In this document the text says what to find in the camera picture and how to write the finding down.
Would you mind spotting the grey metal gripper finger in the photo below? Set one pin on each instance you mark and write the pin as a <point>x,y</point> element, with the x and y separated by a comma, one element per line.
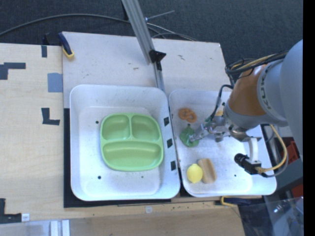
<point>219,137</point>
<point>199,133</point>

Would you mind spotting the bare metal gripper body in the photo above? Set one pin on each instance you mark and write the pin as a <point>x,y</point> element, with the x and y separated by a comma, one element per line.
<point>222,125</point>

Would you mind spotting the green divided plate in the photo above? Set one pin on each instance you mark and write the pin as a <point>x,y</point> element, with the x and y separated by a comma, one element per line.
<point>131,154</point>

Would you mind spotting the black cylinder on white bracket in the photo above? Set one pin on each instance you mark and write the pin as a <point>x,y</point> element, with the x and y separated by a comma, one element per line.
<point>246,161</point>

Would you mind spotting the white plastic tray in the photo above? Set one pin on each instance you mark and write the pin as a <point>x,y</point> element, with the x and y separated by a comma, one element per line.
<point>86,141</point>
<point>226,156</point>

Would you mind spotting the pale flat board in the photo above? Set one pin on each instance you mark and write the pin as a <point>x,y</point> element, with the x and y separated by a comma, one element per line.
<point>110,60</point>

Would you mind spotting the small yellow round object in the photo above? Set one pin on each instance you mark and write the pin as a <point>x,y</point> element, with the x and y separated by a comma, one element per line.
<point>219,113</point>

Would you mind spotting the green broccoli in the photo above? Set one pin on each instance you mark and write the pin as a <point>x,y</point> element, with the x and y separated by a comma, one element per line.
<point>185,135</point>

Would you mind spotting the yellow lemon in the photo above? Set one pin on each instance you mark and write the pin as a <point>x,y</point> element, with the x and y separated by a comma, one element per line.
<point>194,173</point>

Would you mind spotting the brown pretzel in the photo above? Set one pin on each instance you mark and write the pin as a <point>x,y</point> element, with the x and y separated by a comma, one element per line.
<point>184,114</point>

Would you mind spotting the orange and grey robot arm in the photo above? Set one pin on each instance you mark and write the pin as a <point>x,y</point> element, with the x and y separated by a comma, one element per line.
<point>273,92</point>

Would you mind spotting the tan bread bun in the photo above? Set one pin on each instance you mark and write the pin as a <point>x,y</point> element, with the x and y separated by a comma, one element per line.
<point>208,171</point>

